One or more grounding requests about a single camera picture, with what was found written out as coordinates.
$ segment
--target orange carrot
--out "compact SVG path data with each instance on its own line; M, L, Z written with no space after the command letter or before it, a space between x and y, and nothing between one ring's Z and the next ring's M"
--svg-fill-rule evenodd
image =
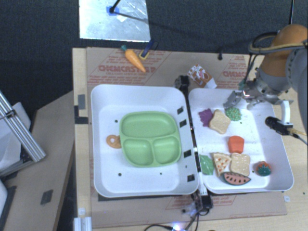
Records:
M244 149L244 139L240 136L231 136L228 141L230 153L242 153Z
M121 49L125 51L126 59L130 61L131 64L133 64L135 67L140 69L142 72L145 73L145 68L141 61L139 60L138 56L133 50L128 50L126 45L122 45Z

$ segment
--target silver metal plate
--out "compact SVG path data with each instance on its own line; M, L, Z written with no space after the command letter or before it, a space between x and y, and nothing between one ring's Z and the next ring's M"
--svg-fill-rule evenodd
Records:
M145 0L79 0L80 38L148 42L151 39Z

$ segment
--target white tray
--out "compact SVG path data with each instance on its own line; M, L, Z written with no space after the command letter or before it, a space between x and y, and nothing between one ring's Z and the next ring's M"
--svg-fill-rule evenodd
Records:
M269 103L260 103L247 110L247 103L241 100L236 106L240 109L242 119L232 121L225 134L221 135L216 131L203 127L198 113L210 108L212 112L219 109L224 111L223 103L231 94L232 90L222 89L193 89L189 95L191 106L192 122L198 147L198 153L211 158L211 153L229 153L228 139L230 136L238 135L244 138L244 154L251 158L250 175L251 181L242 186L232 186L223 182L214 175L203 175L205 186L217 194L225 193L249 193L285 191L293 186L294 178L282 137L274 130L265 125L268 116L275 116L272 106ZM256 165L260 161L266 161L272 167L269 176L261 177L255 172Z
M91 108L94 186L99 194L105 197L177 195L191 194L197 189L198 173L186 103L178 89L99 85L91 93ZM106 143L108 135L119 135L121 118L138 111L166 112L175 119L182 147L178 162L164 167L134 167L121 149L113 149ZM180 127L184 120L186 125Z

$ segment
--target dark gray carpet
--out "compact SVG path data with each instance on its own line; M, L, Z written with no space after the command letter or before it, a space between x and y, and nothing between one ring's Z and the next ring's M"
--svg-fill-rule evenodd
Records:
M307 26L307 1L294 23ZM291 0L146 0L159 50L247 53L256 35L288 24ZM120 47L78 35L78 0L0 0L0 90L36 109L72 90L73 47ZM145 44L129 43L141 49Z

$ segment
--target green plate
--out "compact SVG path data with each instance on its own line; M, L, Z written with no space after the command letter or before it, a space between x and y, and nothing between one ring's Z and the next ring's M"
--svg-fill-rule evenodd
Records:
M137 167L171 165L181 156L178 126L164 112L125 115L120 122L120 139L125 158Z

